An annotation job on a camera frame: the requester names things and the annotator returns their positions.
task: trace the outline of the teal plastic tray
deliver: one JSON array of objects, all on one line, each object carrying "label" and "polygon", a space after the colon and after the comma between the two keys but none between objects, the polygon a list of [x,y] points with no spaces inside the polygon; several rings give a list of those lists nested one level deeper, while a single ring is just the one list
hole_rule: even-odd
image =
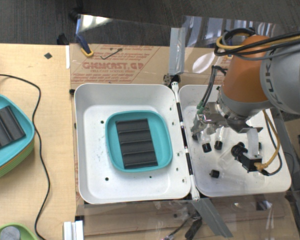
[{"label": "teal plastic tray", "polygon": [[14,116],[25,132],[25,136],[0,148],[0,170],[5,170],[5,173],[18,164],[15,162],[11,162],[15,157],[18,156],[24,158],[24,156],[21,156],[24,152],[27,155],[30,153],[28,151],[33,148],[33,145],[31,144],[33,143],[35,135],[35,127],[29,120],[29,118],[25,115],[25,113],[20,108],[18,108],[11,100],[0,94],[0,109],[6,106],[11,107]]},{"label": "teal plastic tray", "polygon": [[[116,121],[147,119],[157,159],[156,166],[125,169],[119,143]],[[150,110],[133,110],[111,115],[105,123],[105,137],[112,164],[122,172],[137,173],[166,167],[172,159],[172,145],[165,120]]]}]

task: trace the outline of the wooden table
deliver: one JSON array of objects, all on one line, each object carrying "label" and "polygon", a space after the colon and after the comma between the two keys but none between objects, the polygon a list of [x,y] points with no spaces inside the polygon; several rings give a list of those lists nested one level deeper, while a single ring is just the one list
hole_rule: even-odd
[{"label": "wooden table", "polygon": [[[42,96],[35,115],[35,125],[42,138],[42,157],[50,176],[51,191],[37,229],[47,240],[60,240],[63,237],[63,223],[74,221],[77,207],[73,108],[72,96],[69,94],[71,84],[70,69],[66,66],[66,48],[61,45],[0,44],[0,74],[24,78],[41,88]],[[32,117],[38,99],[38,91],[33,86],[0,76],[0,94],[12,100],[29,118]],[[35,219],[47,187],[47,178],[40,160],[39,139],[36,135],[33,152],[0,178],[0,226],[13,222],[21,223],[35,232]],[[280,211],[269,211],[269,218],[244,218],[245,214],[240,213],[243,216],[240,221],[237,221],[238,213],[227,212],[224,201],[216,199],[215,204],[220,208],[218,211],[224,211],[221,215],[224,215],[235,239],[299,239],[291,207],[282,196],[276,206]],[[245,202],[246,205],[250,203],[249,199]],[[106,214],[96,220],[105,223],[104,220],[108,219],[111,223],[113,218],[113,214]],[[93,231],[93,224],[89,225],[91,222],[86,221],[87,232]],[[180,231],[176,239],[183,239],[188,228]],[[162,229],[161,233],[169,234],[174,229]],[[160,229],[151,232],[103,234],[87,239],[152,240],[159,239],[159,232]],[[224,239],[214,236],[207,226],[200,229],[198,236],[209,240]]]}]

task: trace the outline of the black rectangular object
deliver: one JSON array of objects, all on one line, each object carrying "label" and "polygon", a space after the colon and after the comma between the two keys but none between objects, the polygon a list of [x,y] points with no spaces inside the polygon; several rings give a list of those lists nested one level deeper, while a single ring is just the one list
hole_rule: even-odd
[{"label": "black rectangular object", "polygon": [[158,165],[148,119],[116,121],[115,125],[125,169]]},{"label": "black rectangular object", "polygon": [[10,106],[0,109],[0,148],[21,139],[26,133],[19,124]]}]

